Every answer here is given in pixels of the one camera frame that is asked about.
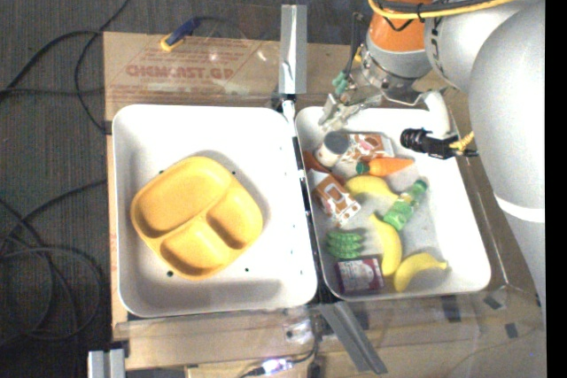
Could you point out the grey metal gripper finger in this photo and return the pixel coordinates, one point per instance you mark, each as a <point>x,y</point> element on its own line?
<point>345,116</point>
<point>329,113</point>

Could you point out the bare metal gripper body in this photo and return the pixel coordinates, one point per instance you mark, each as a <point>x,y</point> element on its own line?
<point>385,86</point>

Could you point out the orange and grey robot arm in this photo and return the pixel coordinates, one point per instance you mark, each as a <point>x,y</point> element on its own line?
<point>505,71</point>

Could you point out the small white can grey lid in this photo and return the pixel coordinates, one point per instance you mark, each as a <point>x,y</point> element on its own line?
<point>331,149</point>

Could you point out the brown and white carton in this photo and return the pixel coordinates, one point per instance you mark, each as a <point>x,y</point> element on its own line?
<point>336,201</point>
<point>370,146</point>

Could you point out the orange carrot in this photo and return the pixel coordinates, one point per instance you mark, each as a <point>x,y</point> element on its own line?
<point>390,166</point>

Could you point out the yellow banana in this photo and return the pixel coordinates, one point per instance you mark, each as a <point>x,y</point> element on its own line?
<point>370,186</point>
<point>390,245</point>
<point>416,267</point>

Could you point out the green plastic bottle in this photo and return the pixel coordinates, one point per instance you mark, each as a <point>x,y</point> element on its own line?
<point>401,212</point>

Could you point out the green pea pods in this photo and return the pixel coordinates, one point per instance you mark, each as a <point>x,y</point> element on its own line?
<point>344,244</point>

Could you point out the white plastic tray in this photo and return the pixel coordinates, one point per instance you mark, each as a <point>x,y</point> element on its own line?
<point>447,212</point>
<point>199,124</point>

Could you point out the brown cardboard board red print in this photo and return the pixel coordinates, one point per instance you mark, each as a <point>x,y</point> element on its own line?
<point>177,71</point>

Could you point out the yellow divided plate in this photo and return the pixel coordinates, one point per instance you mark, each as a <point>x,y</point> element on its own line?
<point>195,217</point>

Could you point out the black cylinder on white bracket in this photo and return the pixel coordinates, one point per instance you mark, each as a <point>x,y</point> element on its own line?
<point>427,141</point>

